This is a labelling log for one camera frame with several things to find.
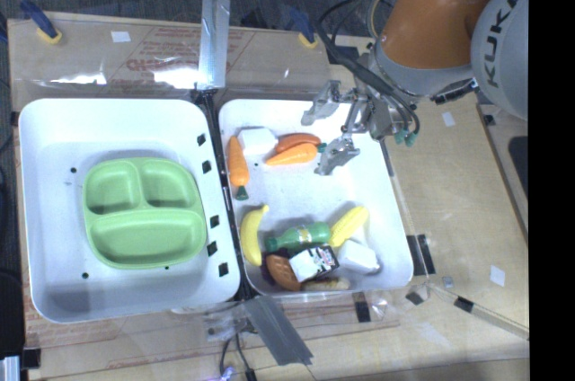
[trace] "toy carrot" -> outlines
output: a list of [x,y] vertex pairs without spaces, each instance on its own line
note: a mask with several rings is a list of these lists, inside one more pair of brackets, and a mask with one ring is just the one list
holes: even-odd
[[248,199],[245,185],[250,180],[250,171],[243,156],[242,146],[236,136],[230,138],[227,166],[230,174],[230,182],[238,188],[235,198],[238,200]]
[[311,133],[291,133],[279,138],[279,142],[275,147],[276,153],[283,153],[286,149],[301,145],[302,143],[311,143],[312,145],[319,146],[322,140]]
[[267,165],[298,164],[310,162],[317,156],[317,146],[312,143],[302,143],[278,153],[266,161]]

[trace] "yellow banana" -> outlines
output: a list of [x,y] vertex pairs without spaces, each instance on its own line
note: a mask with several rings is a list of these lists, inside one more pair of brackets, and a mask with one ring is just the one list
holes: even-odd
[[367,208],[358,206],[348,210],[335,225],[332,226],[332,237],[328,244],[331,247],[340,247],[353,233],[369,218]]
[[240,226],[240,245],[242,246],[243,256],[254,266],[261,266],[261,250],[258,243],[258,229],[260,228],[261,218],[270,207],[267,204],[249,211],[243,217]]

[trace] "green plate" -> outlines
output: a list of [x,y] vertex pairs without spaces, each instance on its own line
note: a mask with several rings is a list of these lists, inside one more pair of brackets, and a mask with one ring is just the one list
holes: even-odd
[[92,250],[113,268],[170,266],[191,259],[206,243],[196,181],[169,159],[95,165],[84,180],[83,203]]

